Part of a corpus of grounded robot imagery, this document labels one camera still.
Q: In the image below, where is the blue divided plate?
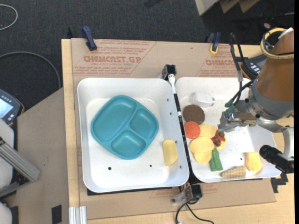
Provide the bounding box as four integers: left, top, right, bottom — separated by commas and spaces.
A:
90, 95, 160, 161

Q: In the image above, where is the black cylinder on white bracket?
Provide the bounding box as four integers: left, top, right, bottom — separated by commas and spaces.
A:
259, 127, 295, 174

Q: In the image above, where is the tan ice cream cone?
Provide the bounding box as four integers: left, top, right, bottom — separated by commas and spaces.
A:
220, 165, 247, 178

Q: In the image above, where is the brown round biscuit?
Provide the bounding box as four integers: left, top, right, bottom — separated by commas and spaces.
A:
182, 104, 206, 126

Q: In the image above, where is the orange slice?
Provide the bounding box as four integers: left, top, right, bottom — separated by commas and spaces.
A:
184, 121, 201, 140

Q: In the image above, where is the thin black and white rod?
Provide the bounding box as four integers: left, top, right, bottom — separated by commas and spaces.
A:
168, 74, 197, 184

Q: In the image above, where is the yellow potato chip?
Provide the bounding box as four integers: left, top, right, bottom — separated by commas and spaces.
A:
194, 149, 213, 165
189, 136, 215, 154
198, 124, 218, 139
162, 139, 179, 167

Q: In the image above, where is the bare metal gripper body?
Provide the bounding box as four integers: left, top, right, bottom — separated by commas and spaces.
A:
229, 96, 292, 133

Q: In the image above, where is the yellow corn cob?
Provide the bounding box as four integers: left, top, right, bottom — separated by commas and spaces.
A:
245, 151, 263, 173

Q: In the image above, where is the pizza slice with toppings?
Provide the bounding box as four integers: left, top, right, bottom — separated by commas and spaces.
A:
210, 129, 228, 150

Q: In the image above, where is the white plastic tray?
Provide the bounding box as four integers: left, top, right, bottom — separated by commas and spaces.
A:
174, 76, 283, 183
77, 77, 190, 194

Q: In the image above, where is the brown cardboard board red print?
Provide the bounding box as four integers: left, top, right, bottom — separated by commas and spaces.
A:
71, 38, 278, 220

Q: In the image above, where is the green asparagus bundle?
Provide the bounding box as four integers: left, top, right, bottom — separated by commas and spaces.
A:
208, 147, 224, 172

